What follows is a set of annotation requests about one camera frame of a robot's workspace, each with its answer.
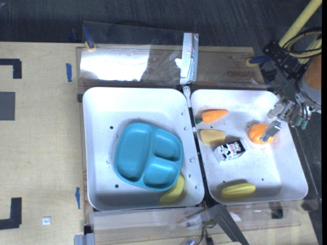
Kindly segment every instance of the dark floor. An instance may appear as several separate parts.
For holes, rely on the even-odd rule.
[[[69,32],[81,31],[83,21],[138,21],[153,28],[197,32],[200,45],[250,46],[261,55],[262,48],[279,40],[309,1],[0,0],[0,41],[71,42]],[[321,7],[305,28],[317,26],[322,26]],[[310,215],[322,244],[321,115],[314,113],[305,131],[292,134],[303,147],[301,156],[308,159],[320,198],[318,209]]]

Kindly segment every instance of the carrot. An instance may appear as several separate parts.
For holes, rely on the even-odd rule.
[[[209,123],[211,121],[218,120],[219,118],[223,117],[227,110],[213,110],[213,111],[206,111],[202,113],[201,118],[196,118],[195,122],[199,124],[200,122]]]

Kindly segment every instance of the wooden surface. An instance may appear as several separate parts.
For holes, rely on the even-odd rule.
[[[22,79],[0,66],[0,91],[16,93],[15,121],[0,121],[0,217],[9,218],[10,199],[22,197],[19,229],[0,230],[0,244],[73,244],[85,221],[76,47],[79,44],[0,43],[1,58],[22,61]],[[72,65],[72,82],[66,76]],[[81,209],[75,198],[80,188]],[[51,224],[42,225],[50,216]],[[245,231],[251,244],[317,244],[308,214],[301,224]],[[228,243],[225,234],[215,244]],[[180,244],[183,239],[134,244]]]

